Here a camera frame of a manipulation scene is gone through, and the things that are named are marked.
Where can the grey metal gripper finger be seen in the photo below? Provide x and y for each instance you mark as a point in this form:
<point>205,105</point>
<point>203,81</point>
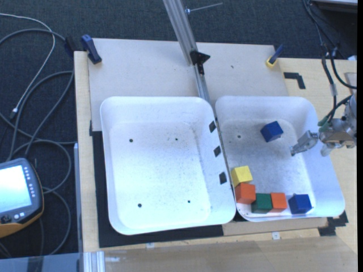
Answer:
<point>326,151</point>
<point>305,142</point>

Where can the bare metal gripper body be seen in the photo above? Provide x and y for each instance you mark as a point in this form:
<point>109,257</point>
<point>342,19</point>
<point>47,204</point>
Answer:
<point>340,136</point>

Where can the blue cube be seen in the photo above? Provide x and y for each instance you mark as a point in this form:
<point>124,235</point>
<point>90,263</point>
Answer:
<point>300,204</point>
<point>271,131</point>

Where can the white plastic tray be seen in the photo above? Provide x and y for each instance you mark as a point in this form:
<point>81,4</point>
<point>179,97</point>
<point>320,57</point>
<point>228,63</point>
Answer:
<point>272,163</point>
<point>158,174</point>

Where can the orange cube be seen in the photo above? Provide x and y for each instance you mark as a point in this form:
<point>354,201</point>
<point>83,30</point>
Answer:
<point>245,193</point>
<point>279,200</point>

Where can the yellow cube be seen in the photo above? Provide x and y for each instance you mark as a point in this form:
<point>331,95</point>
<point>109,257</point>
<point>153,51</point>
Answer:
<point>241,175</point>

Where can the green cube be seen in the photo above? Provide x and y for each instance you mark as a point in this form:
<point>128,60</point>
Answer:
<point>262,203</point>

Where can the pale wood board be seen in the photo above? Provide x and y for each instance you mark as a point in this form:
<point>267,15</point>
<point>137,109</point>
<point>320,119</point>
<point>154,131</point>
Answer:
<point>141,72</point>

